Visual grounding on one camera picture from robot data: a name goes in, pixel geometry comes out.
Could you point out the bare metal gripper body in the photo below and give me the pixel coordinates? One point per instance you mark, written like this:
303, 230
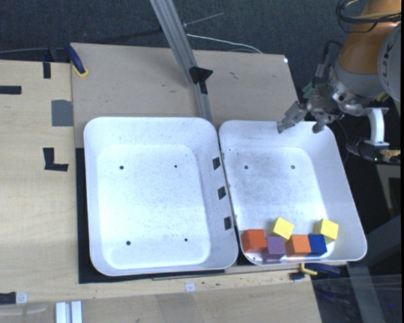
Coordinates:
323, 102

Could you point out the yellow cube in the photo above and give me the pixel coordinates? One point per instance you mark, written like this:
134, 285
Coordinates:
327, 229
282, 228

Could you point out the black cylinder on white bracket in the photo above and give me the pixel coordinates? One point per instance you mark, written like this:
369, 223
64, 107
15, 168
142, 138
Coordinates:
377, 124

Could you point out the white plastic tray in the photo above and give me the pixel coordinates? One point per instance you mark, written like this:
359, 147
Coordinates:
276, 187
151, 200

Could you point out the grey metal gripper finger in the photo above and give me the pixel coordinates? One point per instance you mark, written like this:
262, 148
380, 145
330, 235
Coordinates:
320, 124
291, 117

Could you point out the orange cube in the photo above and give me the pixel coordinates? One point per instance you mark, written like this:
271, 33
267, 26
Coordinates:
254, 240
299, 244

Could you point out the blue cube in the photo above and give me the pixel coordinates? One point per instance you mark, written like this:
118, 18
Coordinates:
318, 243

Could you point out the purple cube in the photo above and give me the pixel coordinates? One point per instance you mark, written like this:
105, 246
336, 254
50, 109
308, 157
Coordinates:
276, 246

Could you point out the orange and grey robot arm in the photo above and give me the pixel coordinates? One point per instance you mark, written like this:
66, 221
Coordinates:
360, 56

